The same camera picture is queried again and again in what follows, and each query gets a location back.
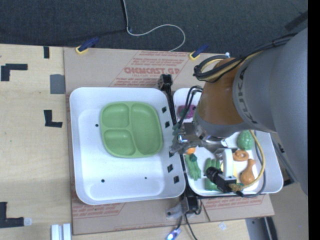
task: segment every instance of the wooden table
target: wooden table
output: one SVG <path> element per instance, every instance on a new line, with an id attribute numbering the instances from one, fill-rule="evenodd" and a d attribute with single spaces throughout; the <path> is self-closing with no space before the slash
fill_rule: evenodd
<path id="1" fill-rule="evenodd" d="M 0 228 L 0 239 L 50 239 L 53 224 L 72 223 L 65 94 L 51 94 L 50 75 L 64 75 L 62 47 L 0 44 L 0 66 L 27 64 L 0 81 L 0 202 L 7 202 L 7 218 L 31 218 L 31 226 Z M 44 110 L 62 127 L 46 127 Z M 192 224 L 199 240 L 249 240 L 246 221 Z M 91 235 L 73 240 L 163 240 L 174 227 L 158 227 Z M 188 226 L 178 239 L 192 240 Z"/>

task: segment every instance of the black fabric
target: black fabric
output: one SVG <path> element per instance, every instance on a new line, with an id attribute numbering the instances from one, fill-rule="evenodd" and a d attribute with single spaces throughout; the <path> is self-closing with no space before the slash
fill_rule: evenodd
<path id="1" fill-rule="evenodd" d="M 308 0 L 125 0 L 132 33 L 162 24 L 182 28 L 192 52 L 248 53 L 308 26 Z M 121 0 L 0 0 L 0 43 L 79 46 L 95 36 L 96 48 L 169 51 L 180 45 L 177 28 L 130 36 Z"/>

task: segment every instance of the cardboard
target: cardboard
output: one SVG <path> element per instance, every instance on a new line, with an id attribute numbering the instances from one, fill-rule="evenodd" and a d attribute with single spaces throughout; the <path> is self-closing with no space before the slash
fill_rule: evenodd
<path id="1" fill-rule="evenodd" d="M 172 91 L 194 85 L 203 86 L 204 82 L 193 76 L 194 67 L 215 54 L 202 53 L 192 61 L 187 52 L 90 48 L 79 55 L 74 48 L 68 47 L 63 51 L 73 234 L 177 225 L 178 220 L 167 219 L 165 211 L 179 203 L 178 197 L 103 205 L 87 205 L 79 200 L 75 190 L 69 96 L 80 87 L 157 87 L 161 74 L 172 75 Z M 203 199 L 202 202 L 202 212 L 190 216 L 190 223 L 274 215 L 267 194 L 254 198 L 217 197 Z"/>

